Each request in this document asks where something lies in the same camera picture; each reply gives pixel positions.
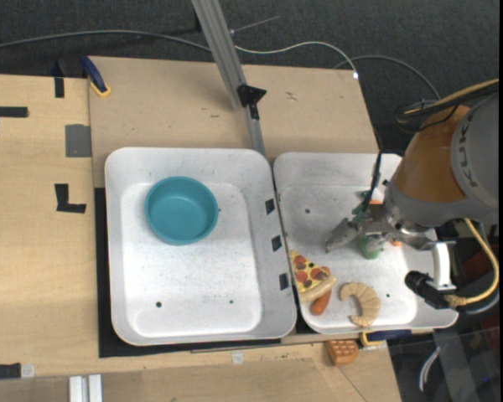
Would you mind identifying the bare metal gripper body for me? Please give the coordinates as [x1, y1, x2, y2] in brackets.
[351, 204, 438, 251]

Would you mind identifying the green round toy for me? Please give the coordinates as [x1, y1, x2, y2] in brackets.
[356, 234, 383, 261]

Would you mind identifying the white plastic tray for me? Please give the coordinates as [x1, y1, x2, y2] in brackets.
[272, 152, 460, 337]
[104, 147, 298, 347]

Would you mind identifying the toy pizza slice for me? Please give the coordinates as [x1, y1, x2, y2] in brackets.
[288, 249, 338, 303]

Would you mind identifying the beige toy croissant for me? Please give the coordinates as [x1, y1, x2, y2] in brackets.
[339, 281, 381, 328]

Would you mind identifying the orange-red toy sausage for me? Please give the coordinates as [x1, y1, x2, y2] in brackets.
[309, 289, 334, 317]

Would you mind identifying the orange toy biscuit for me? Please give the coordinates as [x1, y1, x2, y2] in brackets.
[324, 338, 360, 366]

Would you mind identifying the teal bowl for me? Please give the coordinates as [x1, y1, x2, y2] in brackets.
[143, 176, 220, 247]

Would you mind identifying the pale brown flat board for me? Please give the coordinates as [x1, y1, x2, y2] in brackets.
[86, 55, 392, 379]

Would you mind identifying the black cylinder on white bracket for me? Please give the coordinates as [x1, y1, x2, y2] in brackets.
[404, 240, 459, 310]

